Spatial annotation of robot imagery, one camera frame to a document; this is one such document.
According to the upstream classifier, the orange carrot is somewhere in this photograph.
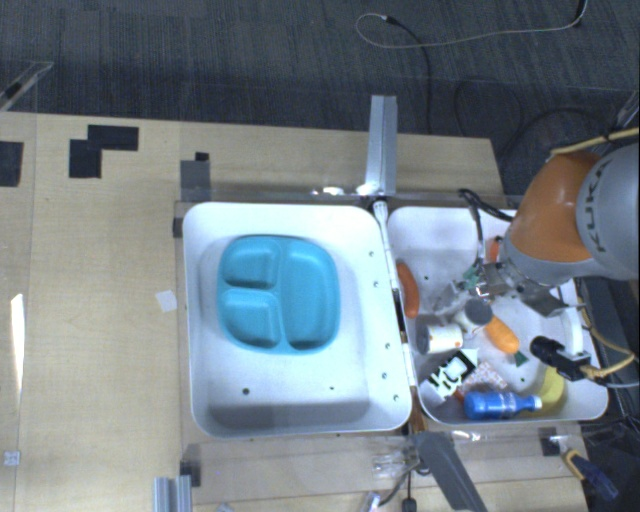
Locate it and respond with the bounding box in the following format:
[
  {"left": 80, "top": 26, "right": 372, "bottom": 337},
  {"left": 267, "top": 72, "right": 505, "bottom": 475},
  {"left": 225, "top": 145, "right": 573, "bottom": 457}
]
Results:
[{"left": 484, "top": 315, "right": 530, "bottom": 369}]

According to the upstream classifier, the pink patterned packet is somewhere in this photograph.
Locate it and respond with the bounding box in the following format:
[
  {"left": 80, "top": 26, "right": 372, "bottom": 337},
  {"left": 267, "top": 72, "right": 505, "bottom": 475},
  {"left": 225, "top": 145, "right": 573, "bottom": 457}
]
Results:
[{"left": 462, "top": 362, "right": 509, "bottom": 394}]

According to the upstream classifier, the white can with grey lid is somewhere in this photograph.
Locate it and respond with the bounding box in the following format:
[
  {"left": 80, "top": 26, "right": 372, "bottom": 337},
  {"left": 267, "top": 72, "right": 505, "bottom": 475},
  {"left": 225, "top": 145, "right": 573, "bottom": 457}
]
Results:
[{"left": 454, "top": 298, "right": 494, "bottom": 334}]

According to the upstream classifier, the red sausage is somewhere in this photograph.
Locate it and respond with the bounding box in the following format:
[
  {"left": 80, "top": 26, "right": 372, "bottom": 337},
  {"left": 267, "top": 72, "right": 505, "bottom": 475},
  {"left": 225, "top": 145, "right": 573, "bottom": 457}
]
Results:
[{"left": 396, "top": 260, "right": 421, "bottom": 320}]

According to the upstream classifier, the white plastic tray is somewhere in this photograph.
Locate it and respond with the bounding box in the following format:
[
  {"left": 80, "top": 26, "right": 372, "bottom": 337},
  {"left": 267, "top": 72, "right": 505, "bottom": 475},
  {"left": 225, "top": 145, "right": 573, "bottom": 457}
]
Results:
[
  {"left": 387, "top": 205, "right": 610, "bottom": 427},
  {"left": 181, "top": 201, "right": 414, "bottom": 440}
]

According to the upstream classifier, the yellow banana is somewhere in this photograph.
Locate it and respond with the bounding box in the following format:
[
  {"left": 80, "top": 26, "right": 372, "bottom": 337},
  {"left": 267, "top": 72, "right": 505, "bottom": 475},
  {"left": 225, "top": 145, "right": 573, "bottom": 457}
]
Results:
[{"left": 536, "top": 367, "right": 569, "bottom": 414}]

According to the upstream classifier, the blue divided plate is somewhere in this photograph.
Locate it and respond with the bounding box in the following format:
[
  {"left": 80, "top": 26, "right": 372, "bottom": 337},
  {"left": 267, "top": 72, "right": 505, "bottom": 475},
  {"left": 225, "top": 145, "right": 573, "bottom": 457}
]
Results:
[{"left": 216, "top": 234, "right": 342, "bottom": 357}]

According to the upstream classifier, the thin black and white rod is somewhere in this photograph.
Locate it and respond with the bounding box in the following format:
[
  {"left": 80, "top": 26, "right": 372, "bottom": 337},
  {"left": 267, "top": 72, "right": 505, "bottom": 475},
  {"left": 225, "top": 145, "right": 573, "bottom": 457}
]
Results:
[{"left": 372, "top": 199, "right": 419, "bottom": 401}]

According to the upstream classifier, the blue bottle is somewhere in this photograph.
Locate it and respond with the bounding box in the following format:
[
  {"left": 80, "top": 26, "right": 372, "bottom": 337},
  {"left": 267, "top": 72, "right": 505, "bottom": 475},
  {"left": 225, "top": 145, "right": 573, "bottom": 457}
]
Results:
[{"left": 463, "top": 390, "right": 544, "bottom": 421}]

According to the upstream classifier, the white can with orange print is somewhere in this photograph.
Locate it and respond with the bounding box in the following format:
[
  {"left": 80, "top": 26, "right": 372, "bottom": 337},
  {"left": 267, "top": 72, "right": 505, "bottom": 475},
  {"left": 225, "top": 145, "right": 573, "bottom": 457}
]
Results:
[{"left": 415, "top": 322, "right": 465, "bottom": 356}]

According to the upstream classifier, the black cylinder on white bracket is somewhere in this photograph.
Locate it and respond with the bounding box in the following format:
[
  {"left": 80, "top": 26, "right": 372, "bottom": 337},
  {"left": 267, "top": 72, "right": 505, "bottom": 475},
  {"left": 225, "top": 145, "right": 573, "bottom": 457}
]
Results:
[{"left": 529, "top": 305, "right": 594, "bottom": 383}]

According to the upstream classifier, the black and white carton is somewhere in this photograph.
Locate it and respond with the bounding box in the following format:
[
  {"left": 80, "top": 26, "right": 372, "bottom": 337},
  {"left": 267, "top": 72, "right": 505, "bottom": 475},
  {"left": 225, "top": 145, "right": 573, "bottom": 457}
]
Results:
[{"left": 419, "top": 349, "right": 480, "bottom": 399}]

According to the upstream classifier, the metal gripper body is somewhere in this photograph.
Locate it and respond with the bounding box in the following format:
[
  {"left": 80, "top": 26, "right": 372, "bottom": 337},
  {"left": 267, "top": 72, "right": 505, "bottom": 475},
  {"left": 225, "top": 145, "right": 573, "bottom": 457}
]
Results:
[{"left": 472, "top": 261, "right": 527, "bottom": 302}]

